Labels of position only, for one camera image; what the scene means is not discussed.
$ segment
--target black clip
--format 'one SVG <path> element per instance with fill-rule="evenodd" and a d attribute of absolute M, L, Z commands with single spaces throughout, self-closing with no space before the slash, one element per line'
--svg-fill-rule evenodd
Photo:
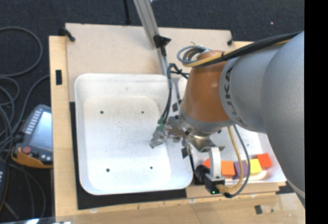
<path fill-rule="evenodd" d="M 58 31 L 58 35 L 60 36 L 67 36 L 69 38 L 70 41 L 75 41 L 75 38 L 71 35 L 71 33 L 64 27 L 60 27 L 59 31 Z"/>
<path fill-rule="evenodd" d="M 163 56 L 166 56 L 166 50 L 165 46 L 171 41 L 171 39 L 156 35 L 154 36 L 154 42 L 156 48 L 160 48 L 160 52 L 162 53 Z"/>
<path fill-rule="evenodd" d="M 234 40 L 234 39 L 231 37 L 231 39 L 230 39 L 229 41 L 227 41 L 227 45 L 228 45 L 228 46 L 232 45 L 233 40 Z"/>

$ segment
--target wire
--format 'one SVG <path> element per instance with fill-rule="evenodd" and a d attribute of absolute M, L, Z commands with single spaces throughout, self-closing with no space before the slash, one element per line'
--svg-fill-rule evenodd
<path fill-rule="evenodd" d="M 241 138 L 241 136 L 240 136 L 240 134 L 239 134 L 239 131 L 238 131 L 236 125 L 234 125 L 234 129 L 235 129 L 235 131 L 236 131 L 236 133 L 237 133 L 237 136 L 238 136 L 239 141 L 240 141 L 240 143 L 241 143 L 241 145 L 242 145 L 242 148 L 244 149 L 244 152 L 245 152 L 245 155 L 246 155 L 246 158 L 247 158 L 247 163 L 248 163 L 248 171 L 247 171 L 246 179 L 245 179 L 244 183 L 242 184 L 241 188 L 240 188 L 235 194 L 230 195 L 230 197 L 235 197 L 235 196 L 239 195 L 239 194 L 244 190 L 245 186 L 246 186 L 247 183 L 248 183 L 248 180 L 250 179 L 250 175 L 251 175 L 251 162 L 250 162 L 250 156 L 248 155 L 247 148 L 246 148 L 246 146 L 245 146 L 245 144 L 244 144 L 244 141 L 242 140 L 242 138 Z"/>
<path fill-rule="evenodd" d="M 243 179 L 243 166 L 241 164 L 241 160 L 239 160 L 239 158 L 238 158 L 238 162 L 239 162 L 239 166 L 240 166 L 240 178 L 239 178 L 238 184 L 236 186 L 234 186 L 233 188 L 227 188 L 227 187 L 225 187 L 223 185 L 219 185 L 220 188 L 221 188 L 221 189 L 219 189 L 220 192 L 223 193 L 224 196 L 227 197 L 227 198 L 233 198 L 233 197 L 239 195 L 244 190 L 245 186 L 247 185 L 247 183 L 249 181 L 250 175 L 251 175 L 251 162 L 250 162 L 250 157 L 248 155 L 247 148 L 246 148 L 246 146 L 245 146 L 245 144 L 244 144 L 244 142 L 243 142 L 243 140 L 242 140 L 242 138 L 240 136 L 240 133 L 239 133 L 236 125 L 233 125 L 233 127 L 234 127 L 234 129 L 235 129 L 235 131 L 237 133 L 237 136 L 239 138 L 239 141 L 240 141 L 240 143 L 242 145 L 242 148 L 243 148 L 243 150 L 245 152 L 245 155 L 246 155 L 246 158 L 247 158 L 247 163 L 248 163 L 248 171 L 247 171 L 246 179 L 245 179 L 244 183 L 241 185 L 241 187 L 239 188 L 239 190 L 236 193 L 234 193 L 234 194 L 230 194 L 229 192 L 232 191 L 233 189 L 235 190 L 235 187 L 237 187 L 237 185 L 240 183 L 240 180 Z M 229 130 L 230 137 L 232 137 L 232 132 L 231 132 L 230 127 L 228 127 L 228 130 Z"/>
<path fill-rule="evenodd" d="M 188 79 L 188 75 L 187 73 L 183 73 L 182 69 L 179 69 L 176 64 L 170 63 L 168 68 L 167 68 L 167 78 L 168 78 L 168 83 L 169 83 L 169 97 L 168 97 L 168 101 L 167 104 L 165 106 L 165 109 L 163 111 L 163 114 L 161 116 L 161 118 L 163 119 L 162 123 L 165 124 L 166 121 L 168 120 L 169 117 L 169 113 L 170 113 L 170 108 L 171 108 L 171 101 L 172 101 L 172 87 L 173 87 L 173 83 L 172 83 L 172 76 L 171 73 L 175 73 L 175 74 L 180 74 L 182 75 L 185 79 Z"/>
<path fill-rule="evenodd" d="M 32 218 L 33 218 L 33 217 L 35 217 L 35 205 L 34 205 L 34 199 L 33 199 L 33 192 L 32 192 L 32 188 L 31 188 L 31 184 L 29 182 L 28 175 L 26 174 L 26 171 L 24 172 L 24 178 L 26 180 L 27 188 L 28 188 L 29 193 L 30 193 L 31 210 L 32 210 Z"/>
<path fill-rule="evenodd" d="M 37 41 L 37 43 L 39 45 L 40 53 L 39 53 L 38 59 L 29 68 L 27 68 L 24 71 L 13 73 L 13 74 L 0 74 L 0 76 L 5 76 L 5 77 L 14 77 L 14 76 L 19 76 L 19 75 L 28 73 L 29 71 L 31 71 L 32 69 L 34 69 L 39 64 L 39 62 L 41 61 L 42 55 L 43 55 L 43 46 L 42 46 L 42 43 L 41 43 L 40 39 L 33 32 L 31 32 L 28 29 L 25 29 L 23 27 L 18 27 L 18 26 L 9 26 L 9 27 L 2 27 L 2 28 L 0 28 L 0 32 L 11 31 L 11 30 L 21 31 L 21 32 L 25 32 L 25 33 L 28 33 L 29 35 L 31 35 Z"/>
<path fill-rule="evenodd" d="M 39 187 L 39 189 L 41 191 L 42 200 L 44 202 L 40 217 L 41 218 L 44 217 L 45 212 L 46 212 L 46 208 L 47 208 L 47 198 L 46 198 L 46 193 L 45 193 L 43 187 L 41 186 L 41 184 L 39 183 L 39 181 L 37 181 L 30 173 L 28 173 L 24 169 L 21 169 L 21 168 L 15 166 L 13 164 L 8 164 L 8 166 L 11 167 L 11 168 L 13 168 L 13 169 L 16 169 L 16 170 L 22 172 L 23 174 L 25 174 L 26 176 L 28 176 L 31 180 L 33 180 L 37 184 L 37 186 Z"/>
<path fill-rule="evenodd" d="M 34 33 L 32 33 L 31 31 L 29 31 L 25 28 L 22 28 L 22 27 L 4 27 L 4 28 L 0 28 L 0 32 L 9 31 L 9 30 L 26 32 L 29 35 L 31 35 L 32 37 L 34 37 L 35 40 L 37 41 L 38 45 L 39 45 L 40 52 L 39 52 L 38 59 L 29 68 L 27 68 L 23 71 L 20 71 L 20 72 L 12 73 L 12 74 L 0 74 L 0 80 L 3 80 L 7 84 L 12 84 L 15 88 L 15 93 L 14 93 L 14 96 L 12 97 L 10 95 L 10 93 L 7 91 L 7 89 L 0 86 L 0 93 L 3 93 L 9 100 L 9 101 L 5 101 L 3 103 L 0 103 L 0 117 L 2 118 L 4 127 L 5 127 L 2 131 L 0 131 L 0 138 L 2 138 L 2 141 L 0 142 L 0 156 L 3 156 L 4 152 L 7 152 L 4 160 L 8 160 L 9 157 L 10 157 L 10 153 L 11 153 L 11 150 L 12 150 L 13 145 L 14 145 L 14 134 L 17 132 L 17 130 L 18 130 L 18 128 L 19 128 L 19 126 L 20 126 L 20 124 L 23 120 L 25 109 L 26 109 L 27 103 L 30 99 L 30 96 L 31 96 L 33 90 L 42 81 L 44 81 L 44 80 L 46 80 L 50 77 L 49 75 L 45 75 L 45 76 L 41 77 L 39 80 L 37 80 L 32 85 L 32 87 L 30 88 L 30 90 L 27 93 L 27 96 L 24 100 L 24 104 L 23 104 L 22 110 L 20 112 L 19 118 L 18 118 L 17 122 L 15 123 L 15 125 L 12 126 L 14 113 L 15 113 L 15 103 L 14 102 L 17 100 L 17 98 L 20 94 L 20 88 L 19 88 L 18 83 L 14 79 L 12 79 L 11 77 L 20 76 L 20 75 L 23 75 L 23 74 L 26 74 L 26 73 L 32 71 L 39 64 L 39 62 L 42 58 L 43 47 L 42 47 L 40 39 Z M 11 107 L 11 114 L 10 114 L 10 117 L 9 117 L 7 115 L 7 113 L 5 112 L 4 108 L 10 108 L 10 107 Z M 31 198 L 32 217 L 34 217 L 34 215 L 35 215 L 35 205 L 34 205 L 33 192 L 32 192 L 32 189 L 31 189 L 30 182 L 29 182 L 29 178 L 32 179 L 39 186 L 39 188 L 42 192 L 42 197 L 43 197 L 43 201 L 44 201 L 43 210 L 42 210 L 42 213 L 41 213 L 41 217 L 43 217 L 44 214 L 45 214 L 45 211 L 46 211 L 47 201 L 46 201 L 45 192 L 44 192 L 42 186 L 39 184 L 39 182 L 31 174 L 26 172 L 23 168 L 21 169 L 21 168 L 15 166 L 15 165 L 8 165 L 8 166 L 10 166 L 12 168 L 15 168 L 15 169 L 17 169 L 17 170 L 24 173 L 24 177 L 25 177 L 25 180 L 27 182 L 28 191 L 29 191 L 30 198 Z"/>
<path fill-rule="evenodd" d="M 207 58 L 201 59 L 201 60 L 192 60 L 192 57 L 199 53 L 205 53 L 206 51 L 209 51 L 210 49 L 203 47 L 203 46 L 187 46 L 178 51 L 177 58 L 186 67 L 197 67 L 197 68 L 205 67 L 205 66 L 217 64 L 217 63 L 220 63 L 220 62 L 223 62 L 226 60 L 230 60 L 235 57 L 246 55 L 246 54 L 264 49 L 268 46 L 271 46 L 271 45 L 274 45 L 277 43 L 281 43 L 281 42 L 285 43 L 299 33 L 300 32 L 295 32 L 295 33 L 289 33 L 289 34 L 283 34 L 283 35 L 277 35 L 277 36 L 265 38 L 265 39 L 256 41 L 254 43 L 251 43 L 249 45 L 246 45 L 244 47 L 241 47 L 241 48 L 238 48 L 235 50 L 222 52 L 221 55 L 214 55 L 214 56 L 210 56 L 210 57 L 207 57 Z M 181 57 L 180 55 L 184 51 L 186 51 L 186 52 L 183 55 L 183 57 Z"/>
<path fill-rule="evenodd" d="M 238 158 L 238 162 L 239 162 L 239 166 L 240 166 L 240 177 L 239 177 L 238 183 L 236 185 L 234 185 L 233 187 L 227 187 L 225 185 L 217 185 L 218 190 L 222 194 L 230 193 L 231 191 L 234 191 L 234 190 L 238 189 L 241 186 L 241 182 L 242 182 L 243 175 L 244 175 L 241 157 L 240 157 L 240 154 L 239 154 L 239 151 L 238 151 L 234 136 L 232 134 L 231 127 L 228 127 L 228 132 L 229 132 L 232 145 L 235 149 L 235 152 L 236 152 L 236 155 L 237 155 L 237 158 Z"/>

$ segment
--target black cable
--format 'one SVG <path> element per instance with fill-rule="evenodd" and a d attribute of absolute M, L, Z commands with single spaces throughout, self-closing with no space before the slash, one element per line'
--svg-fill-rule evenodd
<path fill-rule="evenodd" d="M 0 32 L 11 31 L 11 30 L 21 31 L 21 32 L 25 32 L 25 33 L 28 33 L 29 35 L 31 35 L 37 41 L 37 43 L 39 45 L 39 48 L 40 48 L 40 53 L 39 53 L 38 59 L 35 61 L 35 63 L 31 67 L 27 68 L 24 71 L 13 73 L 13 74 L 0 74 L 0 76 L 5 76 L 5 77 L 14 77 L 14 76 L 19 76 L 19 75 L 22 75 L 22 74 L 26 74 L 27 72 L 31 71 L 32 69 L 34 69 L 38 65 L 38 63 L 41 61 L 41 58 L 42 58 L 42 55 L 43 55 L 42 43 L 41 43 L 40 39 L 33 32 L 31 32 L 28 29 L 25 29 L 23 27 L 18 27 L 18 26 L 9 26 L 9 27 L 0 28 Z"/>
<path fill-rule="evenodd" d="M 6 157 L 4 158 L 5 160 L 8 160 L 8 158 L 10 156 L 11 150 L 12 150 L 13 145 L 14 145 L 14 136 L 13 136 L 13 134 L 18 130 L 18 127 L 20 126 L 20 124 L 23 120 L 25 109 L 26 109 L 28 100 L 29 100 L 33 90 L 36 88 L 36 86 L 38 84 L 40 84 L 45 79 L 49 78 L 49 75 L 46 75 L 46 76 L 40 78 L 38 81 L 36 81 L 33 84 L 33 86 L 30 88 L 30 90 L 29 90 L 29 92 L 28 92 L 28 94 L 25 98 L 24 105 L 23 105 L 22 111 L 20 113 L 19 119 L 16 122 L 16 124 L 14 126 L 12 126 L 14 113 L 15 113 L 15 104 L 14 104 L 14 102 L 19 96 L 20 88 L 19 88 L 18 83 L 14 79 L 12 79 L 11 77 L 20 76 L 20 75 L 23 75 L 23 74 L 26 74 L 26 73 L 32 71 L 39 64 L 39 62 L 42 58 L 43 47 L 42 47 L 40 39 L 34 33 L 32 33 L 31 31 L 29 31 L 25 28 L 21 28 L 21 27 L 4 27 L 4 28 L 0 28 L 0 32 L 1 31 L 10 31 L 10 30 L 23 31 L 23 32 L 26 32 L 26 33 L 30 34 L 31 36 L 33 36 L 35 38 L 35 40 L 37 41 L 38 45 L 39 45 L 40 53 L 39 53 L 39 57 L 35 61 L 35 63 L 32 66 L 30 66 L 29 68 L 27 68 L 26 70 L 21 71 L 21 72 L 16 72 L 16 73 L 13 73 L 13 74 L 0 74 L 0 80 L 4 80 L 7 83 L 13 84 L 15 89 L 16 89 L 15 90 L 16 91 L 15 96 L 12 97 L 10 95 L 10 93 L 4 87 L 0 86 L 0 92 L 4 93 L 5 96 L 9 99 L 9 101 L 7 101 L 7 102 L 0 103 L 0 117 L 2 118 L 4 126 L 5 126 L 5 129 L 2 130 L 2 132 L 0 132 L 0 137 L 5 135 L 4 139 L 0 142 L 0 156 L 3 156 L 3 153 L 7 152 Z M 9 105 L 11 105 L 10 118 L 8 117 L 5 110 L 3 109 L 3 107 L 9 107 Z M 43 217 L 44 214 L 45 214 L 45 211 L 46 211 L 47 201 L 46 201 L 46 196 L 45 196 L 45 193 L 44 193 L 44 190 L 43 190 L 42 186 L 39 184 L 39 182 L 31 174 L 27 173 L 23 168 L 20 169 L 19 167 L 15 166 L 15 165 L 8 165 L 8 166 L 10 166 L 12 168 L 15 168 L 15 169 L 21 171 L 22 173 L 24 173 L 24 177 L 25 177 L 25 180 L 27 182 L 28 191 L 29 191 L 30 198 L 31 198 L 32 217 L 34 217 L 34 215 L 35 215 L 35 205 L 34 205 L 33 192 L 32 192 L 32 189 L 31 189 L 30 182 L 29 182 L 29 178 L 32 179 L 39 186 L 39 188 L 42 192 L 42 197 L 43 197 L 43 201 L 44 201 L 44 206 L 43 206 L 43 210 L 42 210 L 42 213 L 41 213 L 41 217 Z"/>
<path fill-rule="evenodd" d="M 24 101 L 24 105 L 23 105 L 23 108 L 22 108 L 22 111 L 20 113 L 20 116 L 19 116 L 19 119 L 17 121 L 17 123 L 15 124 L 15 126 L 13 127 L 13 132 L 16 132 L 16 130 L 18 129 L 19 127 L 19 124 L 22 122 L 23 120 L 23 116 L 24 116 L 24 113 L 25 113 L 25 109 L 26 109 L 26 106 L 27 106 L 27 102 L 31 96 L 31 93 L 33 92 L 33 90 L 36 88 L 36 86 L 41 83 L 42 81 L 44 81 L 45 79 L 49 78 L 50 75 L 45 75 L 43 77 L 41 77 L 38 81 L 36 81 L 34 83 L 34 85 L 32 85 L 32 87 L 30 88 L 29 92 L 27 93 L 27 96 L 25 98 L 25 101 Z"/>
<path fill-rule="evenodd" d="M 277 35 L 277 36 L 273 36 L 273 37 L 269 37 L 269 38 L 265 38 L 265 39 L 253 42 L 249 45 L 238 48 L 230 53 L 223 52 L 222 57 L 215 59 L 213 61 L 210 61 L 208 63 L 199 65 L 196 68 L 210 66 L 213 64 L 217 64 L 217 63 L 220 63 L 223 61 L 228 61 L 228 60 L 236 58 L 236 57 L 240 57 L 240 56 L 243 56 L 246 54 L 250 54 L 250 53 L 262 50 L 262 49 L 272 46 L 274 44 L 289 40 L 289 39 L 295 37 L 296 35 L 298 35 L 299 33 L 300 32 Z"/>
<path fill-rule="evenodd" d="M 27 176 L 27 174 L 26 174 L 26 171 L 25 171 L 25 173 L 24 173 L 24 178 L 25 178 L 25 180 L 26 180 L 27 189 L 28 189 L 28 191 L 29 191 L 29 193 L 30 193 L 32 218 L 34 218 L 34 217 L 35 217 L 35 205 L 34 205 L 34 199 L 33 199 L 33 192 L 32 192 L 31 184 L 30 184 L 30 181 L 29 181 L 28 176 Z"/>
<path fill-rule="evenodd" d="M 166 104 L 166 107 L 163 111 L 162 114 L 162 118 L 163 118 L 163 124 L 166 123 L 168 117 L 169 117 L 169 113 L 170 113 L 170 107 L 171 107 L 171 100 L 172 100 L 172 87 L 173 87 L 173 83 L 172 83 L 172 77 L 171 77 L 171 73 L 176 73 L 176 74 L 180 74 L 182 75 L 184 78 L 188 79 L 188 74 L 187 73 L 183 73 L 181 69 L 179 69 L 176 64 L 170 63 L 168 68 L 167 68 L 167 78 L 168 78 L 168 82 L 169 82 L 169 98 Z"/>
<path fill-rule="evenodd" d="M 5 81 L 7 81 L 7 82 L 11 82 L 11 83 L 13 83 L 13 84 L 15 85 L 15 87 L 16 87 L 16 94 L 15 94 L 15 96 L 12 98 L 13 101 L 15 101 L 15 100 L 18 98 L 18 96 L 19 96 L 19 92 L 20 92 L 20 88 L 19 88 L 18 83 L 17 83 L 14 79 L 9 78 L 9 77 L 6 77 L 6 76 L 0 76 L 0 80 L 1 80 L 1 79 L 5 80 Z M 6 105 L 8 105 L 8 104 L 10 104 L 10 102 L 0 103 L 0 106 L 6 106 Z"/>
<path fill-rule="evenodd" d="M 21 169 L 21 168 L 15 166 L 13 164 L 8 164 L 8 166 L 11 167 L 11 168 L 13 168 L 13 169 L 16 169 L 16 170 L 20 171 L 23 174 L 26 174 L 31 180 L 33 180 L 37 184 L 37 186 L 39 187 L 39 189 L 41 191 L 42 199 L 43 199 L 43 202 L 44 202 L 40 217 L 41 218 L 44 217 L 45 212 L 46 212 L 46 208 L 47 208 L 47 198 L 46 198 L 46 193 L 45 193 L 43 187 L 41 186 L 41 184 L 39 183 L 39 181 L 37 181 L 30 173 L 28 173 L 24 169 Z"/>

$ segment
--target black strip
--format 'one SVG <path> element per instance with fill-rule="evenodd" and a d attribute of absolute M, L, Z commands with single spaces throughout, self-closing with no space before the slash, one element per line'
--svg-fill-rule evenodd
<path fill-rule="evenodd" d="M 62 77 L 62 71 L 56 70 L 56 85 L 62 85 L 63 84 L 63 77 Z"/>
<path fill-rule="evenodd" d="M 70 41 L 75 41 L 75 38 L 72 36 L 69 30 L 67 30 L 65 27 L 61 27 L 58 31 L 58 35 L 60 36 L 67 36 Z"/>
<path fill-rule="evenodd" d="M 178 111 L 178 103 L 175 103 L 175 104 L 172 106 L 172 110 L 173 110 L 173 112 Z"/>
<path fill-rule="evenodd" d="M 279 191 L 276 192 L 276 195 L 279 194 L 286 194 L 286 193 L 294 193 L 293 188 L 289 185 L 289 183 L 286 181 L 286 186 L 279 187 Z"/>
<path fill-rule="evenodd" d="M 263 214 L 263 210 L 261 208 L 261 205 L 256 205 L 255 206 L 255 211 L 256 211 L 256 214 L 259 215 L 259 214 Z"/>
<path fill-rule="evenodd" d="M 169 200 L 186 198 L 186 190 L 170 190 L 157 192 L 143 192 L 131 194 L 115 194 L 115 195 L 100 195 L 95 196 L 86 192 L 80 184 L 78 172 L 78 158 L 77 158 L 77 141 L 76 141 L 76 118 L 75 118 L 75 103 L 70 103 L 72 138 L 73 138 L 73 153 L 75 164 L 75 180 L 77 193 L 77 207 L 81 209 L 105 207 L 127 203 L 149 202 L 159 200 Z"/>
<path fill-rule="evenodd" d="M 182 157 L 186 158 L 188 156 L 188 149 L 187 147 L 184 147 L 183 149 L 181 149 L 182 152 Z"/>

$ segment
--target black carpet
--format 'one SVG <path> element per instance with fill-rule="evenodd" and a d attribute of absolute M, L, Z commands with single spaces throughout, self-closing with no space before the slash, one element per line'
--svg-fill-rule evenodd
<path fill-rule="evenodd" d="M 128 0 L 133 25 L 140 20 L 132 0 Z M 231 30 L 234 40 L 258 40 L 273 35 L 304 30 L 304 0 L 161 0 L 153 3 L 160 27 L 206 28 Z M 20 96 L 15 101 L 18 118 L 29 88 L 49 74 L 48 37 L 57 35 L 65 23 L 124 24 L 122 0 L 0 0 L 0 28 L 20 26 L 34 32 L 41 40 L 44 53 L 31 72 L 15 77 Z M 22 32 L 0 32 L 0 76 L 25 70 L 38 57 L 37 42 Z M 6 98 L 0 94 L 0 103 Z M 49 81 L 40 84 L 31 95 L 25 116 L 37 104 L 50 105 Z M 45 216 L 52 214 L 51 174 L 49 170 L 27 169 L 46 190 Z M 6 202 L 20 219 L 31 218 L 31 198 L 24 176 L 10 170 Z M 31 182 L 35 216 L 42 211 L 43 200 L 38 186 Z M 0 221 L 15 220 L 6 207 Z"/>

